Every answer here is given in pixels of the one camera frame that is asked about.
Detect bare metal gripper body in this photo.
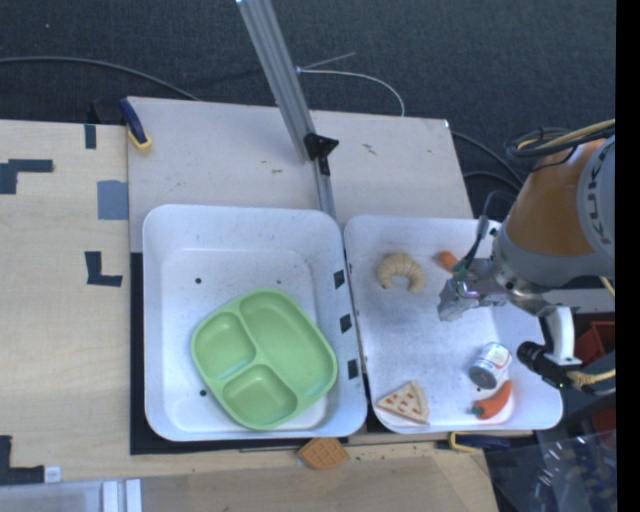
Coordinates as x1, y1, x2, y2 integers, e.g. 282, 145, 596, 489
452, 258, 555, 316

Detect white plastic tray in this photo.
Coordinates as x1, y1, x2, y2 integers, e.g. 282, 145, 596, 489
342, 214, 565, 436
142, 203, 369, 443

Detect beige toy croissant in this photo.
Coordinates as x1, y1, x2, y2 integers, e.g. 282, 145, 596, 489
375, 252, 427, 294

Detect small white can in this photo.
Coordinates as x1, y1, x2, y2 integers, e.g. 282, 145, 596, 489
468, 341, 513, 391

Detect orange toy carrot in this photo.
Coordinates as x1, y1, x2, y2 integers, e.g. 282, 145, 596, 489
471, 379, 514, 421

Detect toy pizza slice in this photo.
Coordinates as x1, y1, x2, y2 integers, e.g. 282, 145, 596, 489
375, 379, 432, 427

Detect green divided plate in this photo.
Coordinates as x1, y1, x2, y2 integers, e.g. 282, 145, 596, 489
189, 287, 340, 432

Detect brown toy waffle biscuit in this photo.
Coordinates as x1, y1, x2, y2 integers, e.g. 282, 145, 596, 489
297, 436, 352, 472

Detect pale flat board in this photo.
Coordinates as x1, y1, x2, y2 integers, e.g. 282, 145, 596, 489
126, 95, 534, 447

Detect black cylinder on white bracket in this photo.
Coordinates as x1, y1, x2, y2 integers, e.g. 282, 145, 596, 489
516, 305, 584, 390

